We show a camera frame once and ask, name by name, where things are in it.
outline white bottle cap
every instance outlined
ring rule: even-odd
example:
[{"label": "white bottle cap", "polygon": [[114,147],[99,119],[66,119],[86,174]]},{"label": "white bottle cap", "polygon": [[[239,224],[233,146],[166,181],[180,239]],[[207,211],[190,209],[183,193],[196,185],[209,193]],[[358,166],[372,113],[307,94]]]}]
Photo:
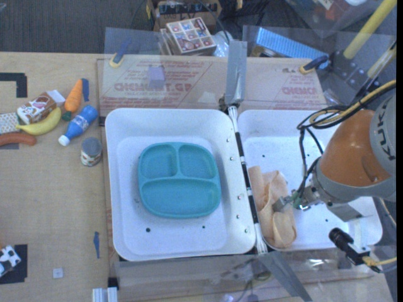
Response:
[{"label": "white bottle cap", "polygon": [[63,145],[64,147],[66,147],[66,146],[69,145],[70,140],[69,140],[69,138],[67,138],[65,135],[62,135],[62,136],[59,138],[59,143],[60,143],[61,145]]}]

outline blue bottle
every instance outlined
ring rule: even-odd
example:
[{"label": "blue bottle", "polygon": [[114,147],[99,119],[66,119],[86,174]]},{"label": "blue bottle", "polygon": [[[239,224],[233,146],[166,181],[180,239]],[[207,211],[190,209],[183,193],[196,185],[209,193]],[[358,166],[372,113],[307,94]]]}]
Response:
[{"label": "blue bottle", "polygon": [[72,138],[82,135],[90,124],[98,117],[98,111],[91,105],[86,105],[81,112],[76,115],[67,126],[67,131],[59,138],[59,143],[63,146],[69,145]]}]

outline carrot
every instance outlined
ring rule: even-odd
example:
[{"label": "carrot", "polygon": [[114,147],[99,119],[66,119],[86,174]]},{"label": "carrot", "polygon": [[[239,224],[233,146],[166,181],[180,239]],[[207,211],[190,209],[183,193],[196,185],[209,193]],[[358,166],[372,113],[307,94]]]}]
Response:
[{"label": "carrot", "polygon": [[33,135],[20,132],[12,132],[0,135],[0,146],[9,143],[24,143],[27,145],[34,145],[36,142],[37,138],[35,138]]},{"label": "carrot", "polygon": [[64,109],[67,111],[63,114],[63,120],[70,121],[71,113],[76,112],[81,105],[82,98],[82,80],[79,79],[76,85],[71,89],[70,94],[65,99]]}]

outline beige cloth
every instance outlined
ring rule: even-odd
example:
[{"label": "beige cloth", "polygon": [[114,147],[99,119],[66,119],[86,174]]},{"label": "beige cloth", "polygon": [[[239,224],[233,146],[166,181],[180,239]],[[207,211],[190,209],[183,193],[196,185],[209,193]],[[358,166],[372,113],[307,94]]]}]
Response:
[{"label": "beige cloth", "polygon": [[264,239],[274,248],[285,249],[297,237],[292,208],[274,212],[272,205],[287,196],[287,182],[280,171],[262,173],[258,165],[248,169],[252,192]]}]

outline white plastic tray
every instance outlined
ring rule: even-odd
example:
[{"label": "white plastic tray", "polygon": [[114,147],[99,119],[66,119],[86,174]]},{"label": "white plastic tray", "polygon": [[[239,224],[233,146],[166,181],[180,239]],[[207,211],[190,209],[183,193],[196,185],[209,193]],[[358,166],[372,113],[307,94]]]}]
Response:
[{"label": "white plastic tray", "polygon": [[[111,186],[113,243],[130,261],[243,254],[256,233],[232,122],[209,109],[112,111],[105,121]],[[175,220],[149,213],[137,185],[143,149],[159,142],[195,143],[211,151],[220,174],[222,199],[210,215]]]},{"label": "white plastic tray", "polygon": [[[310,111],[249,110],[239,115],[238,127],[248,167],[260,165],[262,172],[279,170],[287,180],[288,191],[297,189],[302,180],[302,159],[297,125]],[[323,148],[336,128],[315,130]],[[320,156],[313,138],[305,134],[307,165]],[[326,249],[334,247],[329,232],[338,227],[353,238],[361,236],[364,245],[373,245],[382,237],[382,225],[372,198],[359,198],[350,203],[365,218],[347,223],[332,214],[325,204],[306,211],[294,210],[297,238],[286,250]]]}]

